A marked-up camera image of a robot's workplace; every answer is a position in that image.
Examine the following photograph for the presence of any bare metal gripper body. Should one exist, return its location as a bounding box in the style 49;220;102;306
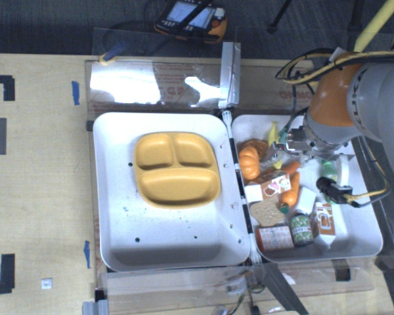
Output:
283;126;320;159

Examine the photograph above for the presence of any white carton with pink print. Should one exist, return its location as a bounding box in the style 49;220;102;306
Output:
244;172;293;204

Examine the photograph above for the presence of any tan bread slice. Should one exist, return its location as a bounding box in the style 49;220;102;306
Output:
249;196;286;228

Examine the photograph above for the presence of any white plastic tray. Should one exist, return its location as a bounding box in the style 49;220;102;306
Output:
231;114;384;264
92;111;252;273

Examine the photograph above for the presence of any green packet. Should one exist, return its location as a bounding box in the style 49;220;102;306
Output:
320;158;338;180

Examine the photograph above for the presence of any green can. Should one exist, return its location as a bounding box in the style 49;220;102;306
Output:
289;209;315;247

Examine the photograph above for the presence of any orange pumpkin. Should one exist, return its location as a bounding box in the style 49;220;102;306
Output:
238;146;261;181

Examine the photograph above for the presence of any black cylinder on white bracket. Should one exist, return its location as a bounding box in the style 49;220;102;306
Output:
316;155;354;205

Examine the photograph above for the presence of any black and white thin rod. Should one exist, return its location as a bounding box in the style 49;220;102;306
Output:
221;109;263;266

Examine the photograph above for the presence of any white carton with orange print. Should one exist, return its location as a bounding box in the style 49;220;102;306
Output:
311;201;338;250

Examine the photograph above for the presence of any yellow banana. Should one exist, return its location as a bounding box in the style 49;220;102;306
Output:
267;120;284;171

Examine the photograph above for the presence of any orange carrot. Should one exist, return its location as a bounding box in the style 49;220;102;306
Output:
279;171;301;215
265;160;301;177

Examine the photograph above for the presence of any white box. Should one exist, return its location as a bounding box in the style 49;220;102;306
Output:
295;186;317;214

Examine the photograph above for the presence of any orange can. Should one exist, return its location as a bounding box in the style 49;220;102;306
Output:
255;225;295;253

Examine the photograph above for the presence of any orange divided plate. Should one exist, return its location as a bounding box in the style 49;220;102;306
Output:
133;131;222;209

